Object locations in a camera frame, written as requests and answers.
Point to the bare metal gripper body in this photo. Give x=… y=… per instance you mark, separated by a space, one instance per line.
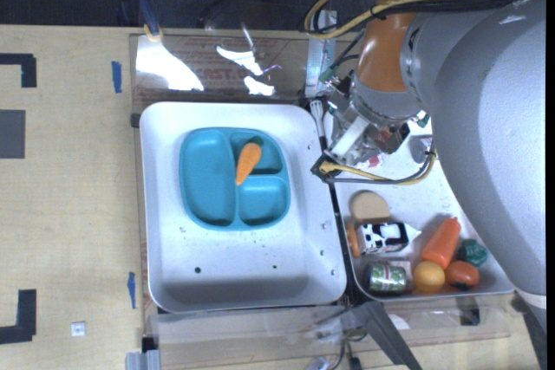
x=388 y=138

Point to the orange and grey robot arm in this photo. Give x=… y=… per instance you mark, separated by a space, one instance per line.
x=485 y=108

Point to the grey round object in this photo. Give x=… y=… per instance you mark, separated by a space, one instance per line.
x=419 y=149

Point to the white plastic tray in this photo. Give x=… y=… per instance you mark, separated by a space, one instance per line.
x=416 y=199
x=243 y=264

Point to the tan bread slice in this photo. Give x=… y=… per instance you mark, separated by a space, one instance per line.
x=369 y=207

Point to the black and white milk carton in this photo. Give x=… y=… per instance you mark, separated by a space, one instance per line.
x=386 y=237

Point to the orange sausage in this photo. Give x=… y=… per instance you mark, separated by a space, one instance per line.
x=353 y=240

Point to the orange bottle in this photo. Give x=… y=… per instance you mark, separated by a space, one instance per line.
x=442 y=242

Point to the green and white can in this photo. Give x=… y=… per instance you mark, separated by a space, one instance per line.
x=386 y=279

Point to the orange carrot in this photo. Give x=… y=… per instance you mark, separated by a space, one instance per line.
x=247 y=160

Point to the green broccoli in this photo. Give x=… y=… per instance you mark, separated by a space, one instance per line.
x=473 y=253

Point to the orange fruit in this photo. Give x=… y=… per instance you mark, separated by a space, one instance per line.
x=428 y=277

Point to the red tomato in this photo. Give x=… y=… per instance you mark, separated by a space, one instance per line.
x=462 y=274

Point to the blue divided plate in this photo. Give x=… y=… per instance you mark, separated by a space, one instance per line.
x=208 y=182

